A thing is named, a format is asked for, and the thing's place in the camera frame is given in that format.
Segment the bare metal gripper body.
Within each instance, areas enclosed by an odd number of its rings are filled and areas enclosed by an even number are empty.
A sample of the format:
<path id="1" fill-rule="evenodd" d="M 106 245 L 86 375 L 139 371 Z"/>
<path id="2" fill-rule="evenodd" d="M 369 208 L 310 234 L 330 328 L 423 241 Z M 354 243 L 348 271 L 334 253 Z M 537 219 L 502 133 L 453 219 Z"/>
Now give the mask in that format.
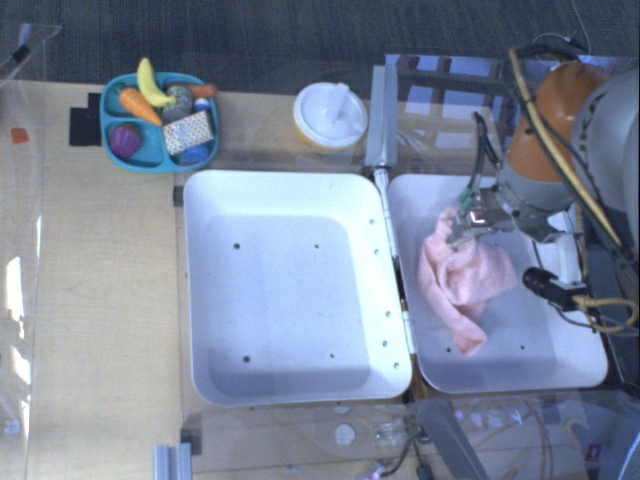
<path id="1" fill-rule="evenodd" d="M 479 190 L 465 215 L 465 225 L 476 235 L 509 232 L 533 224 L 539 214 L 527 206 L 510 207 L 501 192 Z"/>

